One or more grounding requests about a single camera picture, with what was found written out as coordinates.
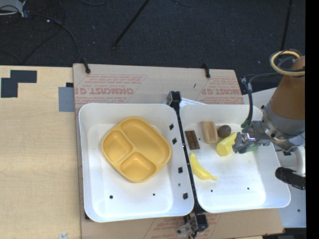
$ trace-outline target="black tape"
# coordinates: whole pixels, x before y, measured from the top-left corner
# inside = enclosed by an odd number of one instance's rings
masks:
[[[1,97],[17,98],[18,83],[36,83],[37,71],[11,70],[10,78],[1,78]]]
[[[65,86],[68,88],[73,88],[73,82],[67,82]]]

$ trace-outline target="cardboard sheet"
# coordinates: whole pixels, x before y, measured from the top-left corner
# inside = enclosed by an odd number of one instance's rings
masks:
[[[83,205],[82,159],[78,112],[87,103],[163,103],[170,91],[180,91],[183,98],[205,104],[244,104],[233,70],[164,68],[74,64],[75,113],[77,120],[78,165],[83,239],[102,237],[132,239],[178,239],[176,228],[183,217],[140,219],[96,223],[85,218]],[[227,239],[280,234],[282,222],[277,209],[252,210],[223,214],[206,214],[209,227],[198,233],[198,239]]]

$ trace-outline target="yellow divided plate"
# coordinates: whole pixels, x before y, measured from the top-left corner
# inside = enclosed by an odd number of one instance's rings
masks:
[[[129,117],[116,124],[104,136],[102,152],[113,167],[132,182],[152,178],[171,157],[167,140],[140,117]]]

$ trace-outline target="black metal bracket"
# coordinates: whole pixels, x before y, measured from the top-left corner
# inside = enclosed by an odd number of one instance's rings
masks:
[[[201,232],[201,231],[204,231],[206,228],[208,228],[208,223],[207,223],[207,218],[206,218],[205,214],[203,213],[204,210],[199,205],[198,199],[197,199],[193,173],[191,171],[188,152],[187,152],[187,148],[186,148],[183,126],[182,126],[181,118],[179,115],[179,103],[181,102],[181,100],[182,100],[182,98],[181,98],[180,91],[170,91],[170,93],[168,94],[168,96],[166,98],[166,104],[169,105],[170,107],[172,107],[175,110],[176,115],[177,115],[180,137],[181,137],[181,141],[183,144],[184,155],[185,155],[185,159],[186,159],[186,163],[187,163],[190,183],[191,183],[193,196],[194,196],[194,202],[195,202],[194,203],[194,213],[195,213],[195,217],[196,217],[197,225],[198,225],[197,232]]]
[[[290,20],[290,14],[291,14],[291,11],[292,11],[293,7],[294,7],[293,0],[289,0],[287,16],[286,16],[286,22],[285,22],[285,28],[284,28],[284,34],[283,34],[283,39],[281,41],[280,50],[284,50],[284,47],[285,47],[287,31],[288,31],[288,25],[289,25],[289,20]]]
[[[91,72],[91,69],[89,68],[88,63],[86,62],[86,59],[85,59],[85,58],[81,58],[80,63],[81,63],[81,64],[84,64],[85,72],[86,72],[87,74],[89,74],[89,73]]]
[[[202,64],[201,66],[202,69],[205,69],[206,72],[206,78],[210,78],[210,74],[209,74],[209,67],[206,63]]]
[[[126,32],[130,29],[130,27],[133,25],[135,20],[138,18],[138,16],[141,14],[141,12],[144,10],[146,5],[150,2],[151,0],[145,0],[145,2],[142,4],[141,8],[138,10],[138,12],[134,15],[134,17],[131,19],[129,24],[124,28],[123,32],[120,34],[120,36],[116,39],[116,41],[113,43],[112,49],[116,49],[118,46],[118,43],[122,39],[122,37],[126,34]]]

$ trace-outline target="gray tape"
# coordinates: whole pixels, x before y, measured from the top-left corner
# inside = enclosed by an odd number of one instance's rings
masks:
[[[59,87],[59,111],[75,112],[74,88]]]

